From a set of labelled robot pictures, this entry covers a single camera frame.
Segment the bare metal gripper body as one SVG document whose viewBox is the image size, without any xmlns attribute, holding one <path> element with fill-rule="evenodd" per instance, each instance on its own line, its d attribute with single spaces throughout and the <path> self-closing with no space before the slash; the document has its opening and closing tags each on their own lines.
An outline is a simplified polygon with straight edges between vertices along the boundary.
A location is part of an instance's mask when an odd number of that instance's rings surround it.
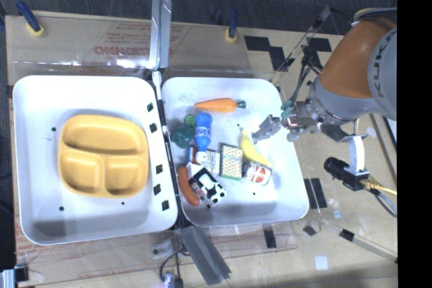
<svg viewBox="0 0 432 288">
<path fill-rule="evenodd" d="M 294 142 L 305 132 L 320 131 L 322 123 L 330 117 L 330 113 L 313 100 L 291 102 L 281 114 L 281 123 L 287 129 L 287 140 Z"/>
</svg>

